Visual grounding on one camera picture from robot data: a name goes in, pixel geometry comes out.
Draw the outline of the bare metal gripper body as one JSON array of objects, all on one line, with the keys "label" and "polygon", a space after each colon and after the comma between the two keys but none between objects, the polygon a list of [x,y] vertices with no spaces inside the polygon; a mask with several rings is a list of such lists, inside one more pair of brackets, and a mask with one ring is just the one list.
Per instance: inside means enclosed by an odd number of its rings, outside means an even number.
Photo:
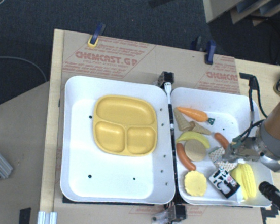
[{"label": "bare metal gripper body", "polygon": [[261,139],[245,138],[238,136],[229,144],[228,159],[246,161],[279,161],[280,157],[273,153]]}]

